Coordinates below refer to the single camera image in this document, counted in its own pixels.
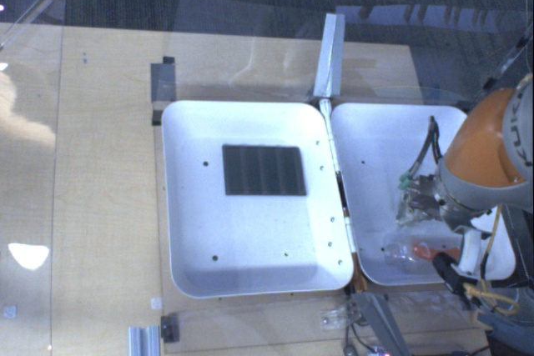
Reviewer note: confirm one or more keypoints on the black cylinder on white bracket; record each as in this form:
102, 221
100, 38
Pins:
450, 269

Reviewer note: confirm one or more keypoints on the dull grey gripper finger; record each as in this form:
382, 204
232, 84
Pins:
420, 218
402, 217

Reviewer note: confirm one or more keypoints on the clear plastic piece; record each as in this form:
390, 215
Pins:
339, 317

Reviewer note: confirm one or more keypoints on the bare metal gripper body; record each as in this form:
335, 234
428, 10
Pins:
425, 196

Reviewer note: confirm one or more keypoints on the white plastic tray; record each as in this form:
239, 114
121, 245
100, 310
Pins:
250, 242
375, 196

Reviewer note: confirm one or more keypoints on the clear plastic bottle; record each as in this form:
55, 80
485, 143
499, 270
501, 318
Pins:
400, 252

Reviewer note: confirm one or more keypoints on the dark grey ribbed rectangular mat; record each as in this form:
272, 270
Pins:
264, 170

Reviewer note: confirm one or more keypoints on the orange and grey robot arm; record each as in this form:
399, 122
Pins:
480, 137

